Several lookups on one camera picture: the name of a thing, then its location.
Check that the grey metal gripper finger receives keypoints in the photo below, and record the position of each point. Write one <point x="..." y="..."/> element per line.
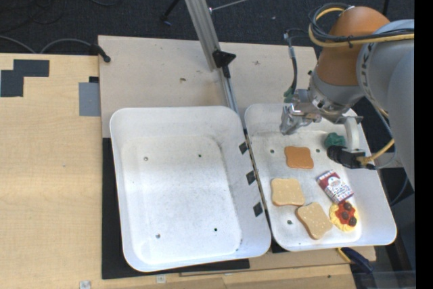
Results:
<point x="296" y="123"/>
<point x="285" y="125"/>

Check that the pale bread slice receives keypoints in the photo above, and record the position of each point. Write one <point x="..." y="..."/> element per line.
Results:
<point x="314" y="220"/>
<point x="287" y="192"/>

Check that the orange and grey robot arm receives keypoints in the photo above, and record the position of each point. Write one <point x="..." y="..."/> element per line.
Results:
<point x="389" y="78"/>

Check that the pale wood board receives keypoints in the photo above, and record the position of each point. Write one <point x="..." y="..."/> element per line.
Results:
<point x="152" y="78"/>

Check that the black cylinder on white bracket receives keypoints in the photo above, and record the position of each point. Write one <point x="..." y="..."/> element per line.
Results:
<point x="345" y="156"/>

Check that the yellow spaghetti with meatballs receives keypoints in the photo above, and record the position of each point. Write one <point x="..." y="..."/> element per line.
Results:
<point x="342" y="221"/>

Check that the brown toast slice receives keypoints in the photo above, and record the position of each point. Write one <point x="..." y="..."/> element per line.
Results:
<point x="299" y="157"/>

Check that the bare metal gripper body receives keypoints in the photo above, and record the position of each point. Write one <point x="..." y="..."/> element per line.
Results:
<point x="314" y="108"/>

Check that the white plastic tray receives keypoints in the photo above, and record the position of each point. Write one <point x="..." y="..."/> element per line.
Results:
<point x="176" y="193"/>
<point x="372" y="206"/>

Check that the red and white carton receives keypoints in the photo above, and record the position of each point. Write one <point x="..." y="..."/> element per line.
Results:
<point x="335" y="187"/>

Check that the green broccoli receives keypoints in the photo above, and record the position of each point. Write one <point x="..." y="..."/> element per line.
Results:
<point x="334" y="140"/>

